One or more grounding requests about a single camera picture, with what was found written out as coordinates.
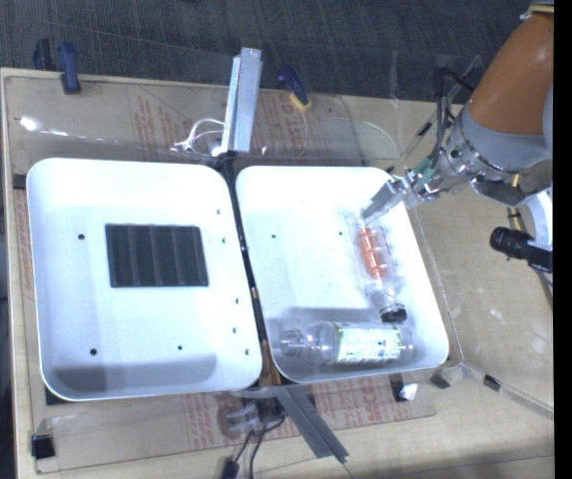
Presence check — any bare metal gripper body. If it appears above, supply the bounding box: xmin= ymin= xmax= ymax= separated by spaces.
xmin=400 ymin=135 xmax=489 ymax=210

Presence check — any clear bottle with orange label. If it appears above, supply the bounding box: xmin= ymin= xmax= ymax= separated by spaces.
xmin=347 ymin=210 xmax=409 ymax=324

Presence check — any white plastic tray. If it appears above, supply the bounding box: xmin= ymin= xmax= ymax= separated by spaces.
xmin=25 ymin=156 xmax=265 ymax=402
xmin=234 ymin=165 xmax=451 ymax=385

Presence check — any clear bottle with green label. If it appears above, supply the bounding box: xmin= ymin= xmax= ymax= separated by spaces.
xmin=279 ymin=319 xmax=415 ymax=367

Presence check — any black ribbed rectangular pad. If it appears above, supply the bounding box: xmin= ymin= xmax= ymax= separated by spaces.
xmin=104 ymin=223 xmax=211 ymax=289

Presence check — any brown cardboard board red print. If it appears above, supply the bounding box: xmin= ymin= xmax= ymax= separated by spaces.
xmin=4 ymin=75 xmax=439 ymax=474

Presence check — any black cylinder on white bracket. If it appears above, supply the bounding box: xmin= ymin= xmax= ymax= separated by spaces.
xmin=488 ymin=190 xmax=555 ymax=274

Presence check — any black block with thin wires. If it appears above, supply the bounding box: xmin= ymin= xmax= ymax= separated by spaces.
xmin=252 ymin=395 xmax=287 ymax=424

